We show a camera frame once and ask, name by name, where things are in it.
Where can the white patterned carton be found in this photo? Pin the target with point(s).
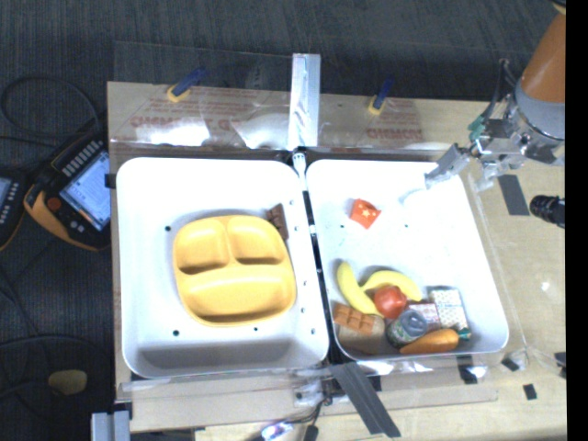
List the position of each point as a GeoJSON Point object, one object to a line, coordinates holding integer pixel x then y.
{"type": "Point", "coordinates": [450, 308]}

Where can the red tomato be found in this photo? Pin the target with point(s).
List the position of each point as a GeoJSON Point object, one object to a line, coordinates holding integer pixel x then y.
{"type": "Point", "coordinates": [389, 302]}

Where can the brown cardboard board red print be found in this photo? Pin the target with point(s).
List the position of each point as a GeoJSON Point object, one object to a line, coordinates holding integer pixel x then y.
{"type": "Point", "coordinates": [413, 122]}

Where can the white plastic tray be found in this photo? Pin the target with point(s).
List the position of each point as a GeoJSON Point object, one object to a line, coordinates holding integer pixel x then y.
{"type": "Point", "coordinates": [147, 264]}
{"type": "Point", "coordinates": [436, 246]}

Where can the orange carrot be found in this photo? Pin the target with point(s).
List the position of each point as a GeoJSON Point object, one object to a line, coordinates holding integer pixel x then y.
{"type": "Point", "coordinates": [432, 342]}

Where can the brown chocolate bar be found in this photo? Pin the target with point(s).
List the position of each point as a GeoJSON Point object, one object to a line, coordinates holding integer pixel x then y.
{"type": "Point", "coordinates": [278, 221]}

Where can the black cylinder on white bracket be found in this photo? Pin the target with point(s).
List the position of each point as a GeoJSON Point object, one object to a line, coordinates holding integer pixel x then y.
{"type": "Point", "coordinates": [547, 208]}

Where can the pink packet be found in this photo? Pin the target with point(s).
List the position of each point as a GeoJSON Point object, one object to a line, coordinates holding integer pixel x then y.
{"type": "Point", "coordinates": [429, 313]}

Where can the thin black and white rod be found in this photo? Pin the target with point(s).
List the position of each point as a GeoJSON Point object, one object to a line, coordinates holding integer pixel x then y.
{"type": "Point", "coordinates": [308, 209]}

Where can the yellow banana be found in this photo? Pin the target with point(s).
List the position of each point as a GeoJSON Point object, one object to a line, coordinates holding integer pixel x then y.
{"type": "Point", "coordinates": [395, 279]}
{"type": "Point", "coordinates": [351, 290]}

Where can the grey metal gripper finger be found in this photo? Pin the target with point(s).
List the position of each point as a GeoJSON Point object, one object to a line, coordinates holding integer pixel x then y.
{"type": "Point", "coordinates": [448, 163]}
{"type": "Point", "coordinates": [487, 175]}

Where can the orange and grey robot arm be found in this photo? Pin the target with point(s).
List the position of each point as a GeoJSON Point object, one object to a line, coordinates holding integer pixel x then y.
{"type": "Point", "coordinates": [546, 62]}

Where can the yellow divided plate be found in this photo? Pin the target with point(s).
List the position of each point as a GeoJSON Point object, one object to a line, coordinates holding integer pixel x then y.
{"type": "Point", "coordinates": [234, 274]}

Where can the brown bread loaf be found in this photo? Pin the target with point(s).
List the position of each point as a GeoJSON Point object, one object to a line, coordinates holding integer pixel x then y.
{"type": "Point", "coordinates": [358, 328]}

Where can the green can with grey lid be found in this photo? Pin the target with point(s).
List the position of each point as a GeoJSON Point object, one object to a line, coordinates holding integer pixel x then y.
{"type": "Point", "coordinates": [406, 330]}

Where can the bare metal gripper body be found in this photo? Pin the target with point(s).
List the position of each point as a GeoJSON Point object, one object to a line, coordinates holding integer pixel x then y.
{"type": "Point", "coordinates": [510, 138]}

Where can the red carton with yellow stars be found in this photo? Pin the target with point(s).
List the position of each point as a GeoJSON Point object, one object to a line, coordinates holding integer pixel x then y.
{"type": "Point", "coordinates": [364, 212]}

